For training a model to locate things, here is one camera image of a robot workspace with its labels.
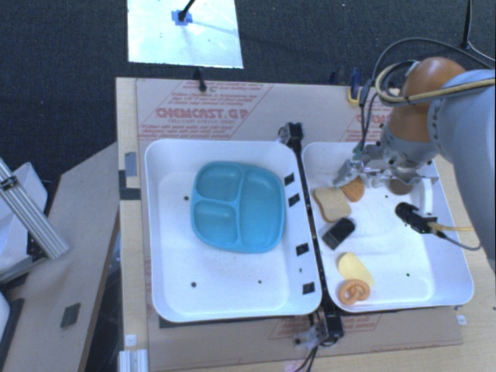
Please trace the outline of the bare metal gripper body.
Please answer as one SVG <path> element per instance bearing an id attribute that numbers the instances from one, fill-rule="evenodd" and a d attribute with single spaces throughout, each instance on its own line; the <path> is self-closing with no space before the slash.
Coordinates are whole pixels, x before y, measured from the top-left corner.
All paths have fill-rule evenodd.
<path id="1" fill-rule="evenodd" d="M 422 165 L 404 158 L 401 154 L 382 144 L 368 144 L 364 147 L 359 163 L 360 172 L 381 172 L 384 181 L 397 180 L 407 186 L 420 184 L 424 180 L 432 184 L 439 180 L 437 174 L 420 174 Z"/>

